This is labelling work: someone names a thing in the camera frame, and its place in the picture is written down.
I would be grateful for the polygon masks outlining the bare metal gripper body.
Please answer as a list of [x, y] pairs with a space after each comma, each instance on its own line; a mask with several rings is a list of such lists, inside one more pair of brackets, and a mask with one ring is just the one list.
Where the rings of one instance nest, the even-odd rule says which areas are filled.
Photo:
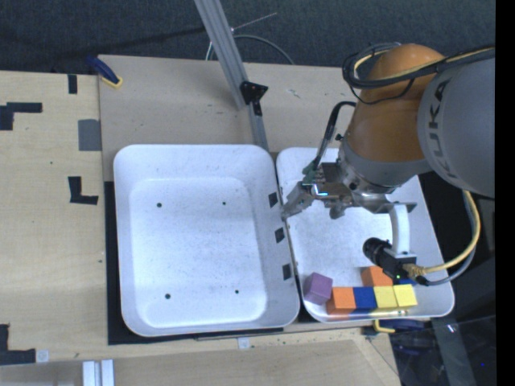
[[370, 183], [345, 162], [322, 162], [315, 172], [311, 194], [329, 209], [341, 205], [347, 209], [362, 207], [371, 213], [388, 213], [398, 204], [387, 198], [394, 190], [395, 187]]

